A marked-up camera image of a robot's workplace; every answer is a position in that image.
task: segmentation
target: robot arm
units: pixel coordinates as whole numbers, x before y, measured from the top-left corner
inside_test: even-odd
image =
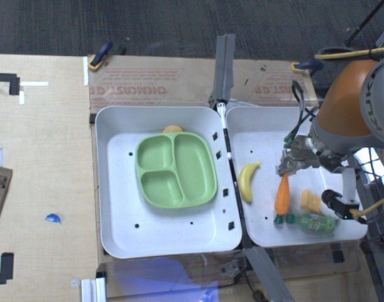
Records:
[[[277,174],[324,167],[343,175],[343,195],[326,190],[323,201],[342,219],[358,209],[355,173],[342,163],[361,148],[384,148],[384,59],[349,63],[330,87],[309,134],[293,138]]]

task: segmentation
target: wooden surface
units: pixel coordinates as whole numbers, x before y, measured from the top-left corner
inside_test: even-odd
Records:
[[[0,256],[14,253],[0,301],[79,301],[71,280],[95,278],[96,215],[89,92],[82,57],[0,55],[25,103],[0,83],[0,147],[13,177],[0,217]],[[61,223],[46,221],[56,213]]]

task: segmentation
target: yellow cable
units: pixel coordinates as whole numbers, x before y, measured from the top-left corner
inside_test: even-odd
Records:
[[[382,48],[375,48],[375,49],[368,49],[368,50],[358,50],[356,52],[343,52],[343,53],[331,53],[331,54],[316,54],[314,55],[315,59],[339,59],[339,58],[350,58],[350,57],[357,57],[357,56],[366,56],[370,54],[376,54],[376,53],[384,53],[384,47]]]
[[[357,209],[350,209],[349,212],[353,214],[354,218],[359,218],[367,213],[369,213],[371,210],[375,209],[376,207],[379,207],[381,204],[384,203],[384,198],[379,200],[377,203],[371,205],[369,208],[365,210],[357,210]]]

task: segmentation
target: blue object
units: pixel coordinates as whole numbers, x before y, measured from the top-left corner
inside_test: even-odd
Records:
[[[45,220],[52,221],[53,223],[60,223],[60,217],[56,214],[49,214]]]
[[[94,59],[91,62],[91,66],[95,67],[99,64],[99,62],[102,60],[103,56],[108,54],[108,51],[112,48],[112,41],[108,41],[102,48],[99,50],[97,55],[94,57]]]
[[[311,62],[303,62],[303,63],[299,63],[299,64],[294,64],[293,67],[295,69],[321,70],[324,67],[324,64],[322,62],[318,62],[316,60],[313,60]]]

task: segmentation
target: blue tool handle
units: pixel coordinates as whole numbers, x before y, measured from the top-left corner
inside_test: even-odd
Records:
[[[294,64],[294,68],[296,69],[309,69],[309,70],[321,70],[324,67],[322,62],[311,61],[311,62],[303,62],[299,64]]]
[[[108,41],[102,48],[99,50],[97,55],[94,57],[94,59],[91,62],[91,66],[96,66],[99,64],[99,62],[102,60],[103,56],[108,54],[108,51],[112,48],[112,41]]]

